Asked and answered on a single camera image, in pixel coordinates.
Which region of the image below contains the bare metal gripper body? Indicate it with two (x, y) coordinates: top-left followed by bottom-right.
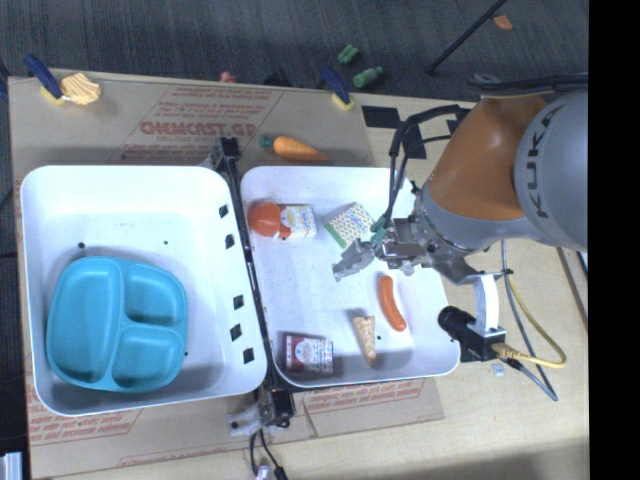
(374, 216), (474, 283)

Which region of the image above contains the green and white carton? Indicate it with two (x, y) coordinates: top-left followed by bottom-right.
(321, 201), (377, 250)

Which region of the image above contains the white plastic tray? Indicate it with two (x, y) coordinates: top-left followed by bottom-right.
(239, 164), (462, 389)
(19, 164), (268, 418)

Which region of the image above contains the orange sausage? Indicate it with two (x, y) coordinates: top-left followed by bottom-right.
(377, 273), (409, 333)

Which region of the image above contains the white and yellow carton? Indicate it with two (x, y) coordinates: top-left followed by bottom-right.
(277, 203), (319, 240)

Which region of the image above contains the tan ice cream cone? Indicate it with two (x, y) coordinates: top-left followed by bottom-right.
(351, 314), (378, 368)

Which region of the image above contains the red and white carton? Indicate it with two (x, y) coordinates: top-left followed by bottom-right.
(280, 332), (335, 376)

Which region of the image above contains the thin black rod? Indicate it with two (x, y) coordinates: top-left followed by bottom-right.
(223, 153), (282, 403)

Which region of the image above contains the orange carrot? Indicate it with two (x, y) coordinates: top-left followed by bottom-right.
(258, 134), (330, 164)

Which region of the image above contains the green toy bottle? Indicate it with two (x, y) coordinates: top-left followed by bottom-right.
(351, 65), (386, 90)

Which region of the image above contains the brown cardboard board red print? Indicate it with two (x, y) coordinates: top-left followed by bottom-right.
(7, 67), (446, 480)

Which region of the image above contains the blue divided plate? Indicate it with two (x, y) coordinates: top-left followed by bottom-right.
(45, 255), (190, 395)

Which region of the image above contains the yellow ruffled toy food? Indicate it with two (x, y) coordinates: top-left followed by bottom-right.
(60, 72), (102, 107)

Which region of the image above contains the black cylinder on white bracket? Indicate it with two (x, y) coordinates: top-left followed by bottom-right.
(437, 271), (508, 364)

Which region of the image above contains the black block with thin wires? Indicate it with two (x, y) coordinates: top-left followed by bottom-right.
(218, 136), (242, 170)
(256, 386), (297, 428)

